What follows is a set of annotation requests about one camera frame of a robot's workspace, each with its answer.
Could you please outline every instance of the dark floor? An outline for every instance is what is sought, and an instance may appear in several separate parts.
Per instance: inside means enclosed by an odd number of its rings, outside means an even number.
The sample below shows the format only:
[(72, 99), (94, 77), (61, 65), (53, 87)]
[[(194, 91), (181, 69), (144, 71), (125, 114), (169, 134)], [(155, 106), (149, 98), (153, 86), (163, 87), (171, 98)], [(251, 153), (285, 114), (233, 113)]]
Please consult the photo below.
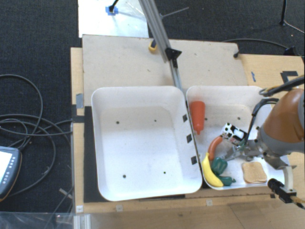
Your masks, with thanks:
[[(283, 0), (156, 0), (159, 12), (190, 7), (164, 18), (169, 38), (224, 41), (235, 38), (271, 40), (295, 46), (304, 55), (304, 34), (280, 26)], [(288, 0), (286, 20), (304, 30), (305, 0)], [(239, 42), (241, 53), (276, 54), (284, 48), (268, 43)], [(71, 118), (70, 48), (80, 47), (77, 0), (0, 0), (0, 75), (18, 74), (33, 81), (44, 100), (43, 117)], [(37, 94), (22, 80), (0, 78), (0, 115), (38, 115)], [(20, 136), (0, 131), (0, 146)], [(52, 212), (71, 188), (70, 147), (54, 138), (55, 165), (38, 185), (0, 203), (1, 211)], [(36, 137), (23, 151), (19, 178), (12, 193), (39, 179), (52, 160), (48, 138)], [(58, 211), (66, 212), (67, 199)]]

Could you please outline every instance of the device screen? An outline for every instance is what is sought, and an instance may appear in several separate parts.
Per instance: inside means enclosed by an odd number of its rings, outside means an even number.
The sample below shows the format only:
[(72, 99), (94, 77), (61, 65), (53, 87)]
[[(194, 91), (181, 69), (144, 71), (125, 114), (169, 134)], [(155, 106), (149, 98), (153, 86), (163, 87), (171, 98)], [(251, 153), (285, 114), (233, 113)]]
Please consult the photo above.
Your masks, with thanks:
[(0, 151), (0, 181), (2, 181), (4, 173), (10, 162), (11, 156), (12, 156), (12, 154), (10, 154), (10, 153), (5, 153), (5, 152)]

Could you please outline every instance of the blue object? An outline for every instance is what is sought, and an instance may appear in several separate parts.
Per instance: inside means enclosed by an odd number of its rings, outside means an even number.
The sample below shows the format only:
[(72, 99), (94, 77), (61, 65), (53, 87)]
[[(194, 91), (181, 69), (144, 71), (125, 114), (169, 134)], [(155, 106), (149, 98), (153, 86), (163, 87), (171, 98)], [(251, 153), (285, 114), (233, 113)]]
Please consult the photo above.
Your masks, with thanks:
[(108, 13), (108, 15), (115, 16), (116, 14), (118, 14), (118, 13), (119, 13), (119, 10), (118, 10), (118, 8), (117, 8), (117, 7), (114, 7), (114, 9), (113, 9), (113, 12), (112, 12), (112, 13), (110, 12), (109, 7), (110, 7), (110, 6), (106, 7), (106, 13)]
[(252, 71), (251, 71), (251, 75), (252, 75), (253, 81), (256, 82), (256, 79), (255, 79), (255, 77), (254, 77), (255, 75), (254, 75), (254, 73), (253, 73)]

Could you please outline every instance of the green bell pepper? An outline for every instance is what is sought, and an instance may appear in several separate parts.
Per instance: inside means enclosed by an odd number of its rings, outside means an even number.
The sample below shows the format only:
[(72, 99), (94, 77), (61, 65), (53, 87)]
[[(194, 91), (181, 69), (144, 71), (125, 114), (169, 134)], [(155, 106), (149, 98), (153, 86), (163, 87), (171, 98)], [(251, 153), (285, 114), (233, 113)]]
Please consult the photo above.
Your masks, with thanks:
[(224, 184), (224, 186), (230, 186), (233, 182), (236, 182), (235, 179), (232, 179), (232, 177), (221, 177), (216, 175), (219, 180), (221, 180), (221, 182)]
[(216, 157), (212, 162), (211, 169), (215, 175), (220, 175), (224, 172), (227, 166), (228, 166), (228, 162), (226, 162), (220, 157)]

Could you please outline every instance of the yellow toy banana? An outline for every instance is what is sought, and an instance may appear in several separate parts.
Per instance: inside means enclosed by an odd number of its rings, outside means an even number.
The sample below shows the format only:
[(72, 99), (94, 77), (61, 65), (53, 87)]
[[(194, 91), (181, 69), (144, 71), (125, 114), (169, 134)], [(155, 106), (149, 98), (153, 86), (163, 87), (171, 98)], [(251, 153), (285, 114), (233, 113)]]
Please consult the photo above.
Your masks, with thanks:
[(204, 174), (205, 180), (211, 186), (214, 186), (214, 187), (223, 187), (224, 186), (222, 181), (211, 170), (210, 161), (209, 161), (209, 153), (205, 154), (205, 158), (202, 161), (202, 169), (203, 169), (203, 174)]

